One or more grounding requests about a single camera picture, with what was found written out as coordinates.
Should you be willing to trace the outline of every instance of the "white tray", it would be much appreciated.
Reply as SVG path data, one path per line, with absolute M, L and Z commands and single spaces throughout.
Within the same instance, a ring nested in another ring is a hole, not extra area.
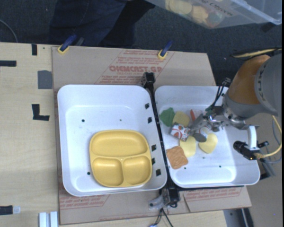
M 155 92 L 158 113 L 172 107 L 174 111 L 189 114 L 191 109 L 204 111 L 215 99 L 218 87 L 162 86 Z M 222 97 L 216 105 L 221 105 Z M 169 134 L 170 127 L 160 122 L 165 150 L 178 145 L 178 139 Z M 237 140 L 248 142 L 247 131 L 227 126 L 216 133 L 218 144 L 211 154 L 198 146 L 188 164 L 173 169 L 169 164 L 171 179 L 183 188 L 251 185 L 258 182 L 260 171 L 257 161 L 249 161 L 233 149 Z
M 167 173 L 157 126 L 150 95 L 144 88 L 128 85 L 66 85 L 58 92 L 58 112 L 62 179 L 71 195 L 148 191 L 165 185 Z M 138 131 L 148 141 L 155 163 L 147 183 L 111 188 L 100 185 L 94 179 L 89 160 L 89 141 L 99 131 L 117 129 Z

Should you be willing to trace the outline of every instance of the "yellow cable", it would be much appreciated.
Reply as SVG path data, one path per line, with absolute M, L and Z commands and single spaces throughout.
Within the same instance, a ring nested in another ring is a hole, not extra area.
M 276 118 L 275 118 L 273 115 L 272 115 L 272 117 L 273 117 L 273 120 L 274 120 L 274 122 L 276 123 L 276 125 L 277 125 L 279 131 L 280 131 L 280 134 L 281 134 L 281 143 L 280 143 L 279 148 L 278 148 L 277 150 L 275 150 L 274 152 L 272 152 L 272 153 L 264 154 L 264 155 L 263 155 L 263 154 L 260 154 L 260 153 L 256 153 L 255 156 L 256 156 L 258 159 L 260 159 L 260 158 L 266 158 L 266 157 L 271 157 L 271 156 L 273 156 L 274 154 L 278 153 L 278 152 L 281 150 L 281 148 L 282 148 L 282 129 L 281 129 L 281 127 L 280 127 L 278 121 L 276 120 Z

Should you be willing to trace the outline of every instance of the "blue and yellow clamp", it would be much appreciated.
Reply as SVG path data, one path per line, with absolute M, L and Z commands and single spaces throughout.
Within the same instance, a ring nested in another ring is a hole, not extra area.
M 76 35 L 71 35 L 66 39 L 66 41 L 58 47 L 58 52 L 64 55 L 70 48 L 70 45 L 77 39 Z
M 168 50 L 170 49 L 170 47 L 172 46 L 172 43 L 173 43 L 172 40 L 168 41 L 167 44 L 165 45 L 165 47 L 164 47 L 162 50 L 159 51 L 159 53 L 158 53 L 158 58 L 159 58 L 160 60 L 165 59 L 165 57 L 167 56 L 167 51 L 168 51 Z

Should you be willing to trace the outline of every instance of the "table surface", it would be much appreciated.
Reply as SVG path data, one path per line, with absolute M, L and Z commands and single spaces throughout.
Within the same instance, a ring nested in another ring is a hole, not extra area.
M 0 206 L 20 206 L 21 213 L 0 216 L 0 226 L 38 226 L 38 213 L 58 211 L 57 155 L 53 90 L 38 89 L 37 72 L 52 70 L 52 46 L 0 43 L 0 60 L 17 61 L 0 68 Z M 40 104 L 33 120 L 32 104 Z M 149 226 L 154 217 L 68 225 Z M 169 216 L 174 226 L 226 227 L 223 211 Z M 169 226 L 165 218 L 159 227 Z

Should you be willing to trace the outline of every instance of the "floor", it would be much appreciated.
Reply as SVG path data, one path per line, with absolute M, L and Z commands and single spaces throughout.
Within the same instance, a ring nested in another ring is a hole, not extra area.
M 16 42 L 16 35 L 21 43 L 50 44 L 48 24 L 53 8 L 54 0 L 0 0 L 0 40 Z M 138 22 L 137 46 L 158 50 L 169 40 L 173 41 L 171 50 L 207 53 L 219 85 L 225 77 L 232 79 L 242 65 L 231 54 L 246 49 L 282 47 L 282 25 L 249 24 L 209 30 L 161 8 L 150 10 Z M 271 132 L 271 119 L 267 115 L 258 117 L 256 123 L 264 125 L 258 129 L 259 141 L 267 140 L 272 151 L 277 142 Z M 270 177 L 248 186 L 254 227 L 283 226 L 282 161 L 271 166 Z

